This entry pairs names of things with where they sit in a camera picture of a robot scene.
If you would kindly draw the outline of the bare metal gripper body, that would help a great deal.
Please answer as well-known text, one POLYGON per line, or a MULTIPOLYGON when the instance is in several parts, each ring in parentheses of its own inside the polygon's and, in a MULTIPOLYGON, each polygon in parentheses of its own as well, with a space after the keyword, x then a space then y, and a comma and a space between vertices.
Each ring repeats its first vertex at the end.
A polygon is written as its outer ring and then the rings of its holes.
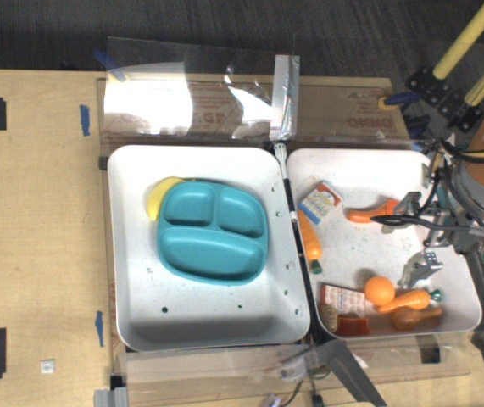
POLYGON ((484 209, 466 209, 459 204, 445 208, 433 203, 422 219, 434 224, 426 227, 427 247, 452 246, 457 254, 484 254, 484 209))

